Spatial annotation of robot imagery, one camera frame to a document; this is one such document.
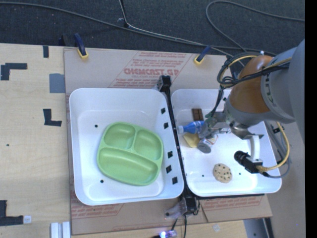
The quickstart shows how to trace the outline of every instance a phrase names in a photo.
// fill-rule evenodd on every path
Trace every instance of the blue clamp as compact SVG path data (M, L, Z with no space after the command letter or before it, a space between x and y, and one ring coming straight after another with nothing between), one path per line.
M74 34L74 37L75 37L76 44L78 46L77 52L78 52L80 58L81 59L87 58L88 57L88 52L85 49L84 42L81 39L80 35L78 33L76 33L76 34Z
M205 47L205 49L202 51L202 53L195 57L194 63L201 64L204 60L204 56L209 52L210 49L211 49L211 46Z

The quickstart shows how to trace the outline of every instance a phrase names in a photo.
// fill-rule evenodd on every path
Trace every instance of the dark background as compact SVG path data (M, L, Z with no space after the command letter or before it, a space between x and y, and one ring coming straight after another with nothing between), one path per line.
M119 0L0 0L0 43L59 45L64 35L74 46L79 33L89 48L200 53L188 45L129 32L49 8L6 4L4 1L52 6L123 27ZM243 50L208 22L206 7L217 0L123 0L127 21L135 27L198 42ZM305 19L305 0L225 0L283 17ZM227 2L214 3L208 15L214 25L247 50L278 54L305 38L305 23L263 15Z

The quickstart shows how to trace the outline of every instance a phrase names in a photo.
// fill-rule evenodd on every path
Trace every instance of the cardboard sheet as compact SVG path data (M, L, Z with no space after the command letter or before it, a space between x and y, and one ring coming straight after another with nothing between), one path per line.
M170 75L171 91L177 89L217 89L216 76L225 56L205 56L202 64L197 54L88 49L81 59L76 48L64 49L67 133L71 189L72 234L90 234L153 227L170 227L174 220L165 219L164 210L176 199L87 206L76 197L73 183L72 148L68 100L78 88L155 88L161 75ZM270 217L267 197L248 196L201 200L197 216L188 224Z

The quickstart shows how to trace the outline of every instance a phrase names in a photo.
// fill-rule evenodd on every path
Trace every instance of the robotic arm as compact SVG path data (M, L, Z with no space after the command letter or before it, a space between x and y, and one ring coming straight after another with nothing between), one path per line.
M238 79L223 77L230 66L245 58L252 59ZM275 57L245 53L227 60L217 77L220 87L215 108L206 116L199 137L212 138L227 127L241 139L253 139L255 135L248 131L248 127L273 120L279 126L280 122L296 122L305 142L304 77L305 40L298 47ZM232 90L225 100L224 110L216 112L223 90L230 87ZM236 159L241 157L241 153L235 154Z

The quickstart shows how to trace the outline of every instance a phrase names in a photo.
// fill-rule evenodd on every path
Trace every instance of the blue bottle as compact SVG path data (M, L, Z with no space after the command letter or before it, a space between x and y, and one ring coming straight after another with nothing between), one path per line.
M199 133L204 125L204 121L193 121L185 126L179 126L178 132L183 134L185 132L189 132L192 134Z

